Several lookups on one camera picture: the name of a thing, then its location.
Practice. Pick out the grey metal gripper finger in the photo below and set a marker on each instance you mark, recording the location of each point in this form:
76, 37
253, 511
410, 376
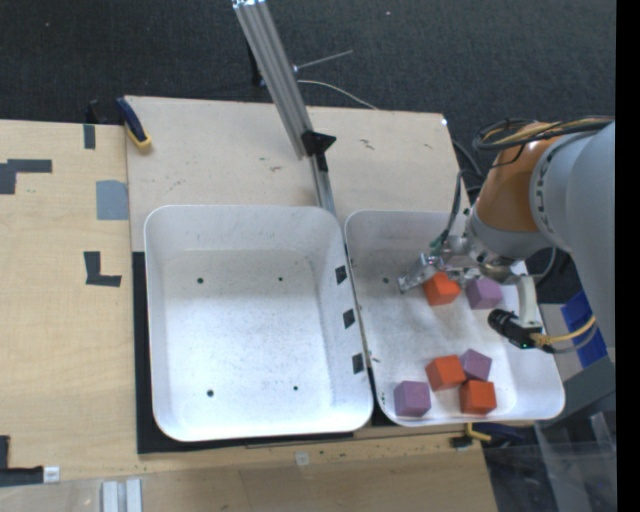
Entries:
417, 272
466, 276

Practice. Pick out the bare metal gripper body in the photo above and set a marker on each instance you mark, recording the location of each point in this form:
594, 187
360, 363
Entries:
457, 247

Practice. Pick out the orange cube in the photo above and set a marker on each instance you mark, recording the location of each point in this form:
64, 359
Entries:
478, 397
445, 372
441, 290

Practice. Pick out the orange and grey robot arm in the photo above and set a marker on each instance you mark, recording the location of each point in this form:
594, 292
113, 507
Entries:
565, 190

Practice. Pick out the purple cube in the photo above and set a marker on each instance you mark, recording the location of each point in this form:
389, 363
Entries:
411, 399
484, 294
476, 364

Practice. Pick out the white plastic tray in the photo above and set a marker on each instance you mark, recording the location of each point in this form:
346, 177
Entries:
410, 330
250, 325

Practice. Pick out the pale wood board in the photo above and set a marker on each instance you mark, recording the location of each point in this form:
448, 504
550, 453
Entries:
225, 150

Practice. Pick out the black cylinder on white bracket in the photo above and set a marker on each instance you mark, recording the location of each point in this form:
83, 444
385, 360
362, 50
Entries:
510, 324

